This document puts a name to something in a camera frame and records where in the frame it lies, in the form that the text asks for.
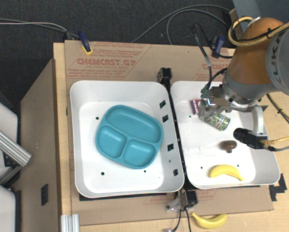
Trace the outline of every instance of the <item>banana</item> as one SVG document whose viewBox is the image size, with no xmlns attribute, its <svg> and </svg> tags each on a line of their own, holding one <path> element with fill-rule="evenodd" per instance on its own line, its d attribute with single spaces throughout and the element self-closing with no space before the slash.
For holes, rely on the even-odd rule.
<svg viewBox="0 0 289 232">
<path fill-rule="evenodd" d="M 217 177 L 221 174 L 227 174 L 232 177 L 235 177 L 241 181 L 244 180 L 244 178 L 240 175 L 239 170 L 231 165 L 217 165 L 215 166 L 209 173 L 209 177 Z"/>
<path fill-rule="evenodd" d="M 194 212 L 191 213 L 199 227 L 204 229 L 217 229 L 221 227 L 227 220 L 227 214 L 221 214 L 214 218 L 205 218 L 196 215 Z"/>
</svg>

